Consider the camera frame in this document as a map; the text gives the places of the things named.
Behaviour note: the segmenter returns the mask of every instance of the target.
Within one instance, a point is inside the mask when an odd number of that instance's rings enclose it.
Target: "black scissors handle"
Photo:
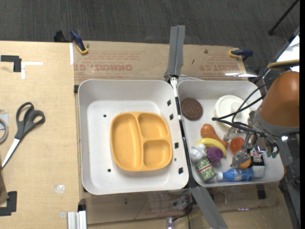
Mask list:
[[[19,120],[19,116],[24,107],[30,106],[23,116],[23,120]],[[36,117],[41,117],[40,120],[34,122]],[[45,122],[46,118],[44,113],[40,110],[34,110],[34,105],[31,102],[26,102],[19,107],[16,113],[16,122],[17,122],[17,133],[15,135],[16,139],[21,140],[31,129],[41,125]]]

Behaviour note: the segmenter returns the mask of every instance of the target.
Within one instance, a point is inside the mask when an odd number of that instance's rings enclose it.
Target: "banana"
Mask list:
[[[206,146],[206,148],[210,148],[210,147],[213,147],[213,146],[214,146],[214,147],[217,147],[217,148],[220,148],[221,151],[222,151],[223,154],[224,154],[224,157],[225,157],[226,154],[227,154],[227,151],[226,151],[226,149],[225,149],[225,146],[224,146],[221,142],[217,141],[216,139],[209,138],[209,137],[204,137],[204,138],[200,139],[200,140],[196,143],[196,146],[197,146],[198,144],[200,144],[200,143],[204,144],[204,145]]]

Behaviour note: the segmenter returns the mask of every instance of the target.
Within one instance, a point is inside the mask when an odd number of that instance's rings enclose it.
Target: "orange divided plate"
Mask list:
[[[149,171],[166,167],[173,150],[166,121],[158,114],[127,112],[111,123],[111,150],[115,163],[128,171]]]

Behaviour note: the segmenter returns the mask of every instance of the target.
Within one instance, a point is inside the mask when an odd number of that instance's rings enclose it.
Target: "blue water bottle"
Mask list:
[[[227,172],[217,172],[217,180],[227,179],[229,181],[249,181],[253,175],[253,170],[247,169],[229,169]]]

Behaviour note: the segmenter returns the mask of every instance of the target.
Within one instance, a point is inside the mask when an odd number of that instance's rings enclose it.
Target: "chocolate cookie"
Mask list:
[[[181,112],[189,120],[197,120],[203,114],[201,104],[193,98],[186,98],[181,103]]]

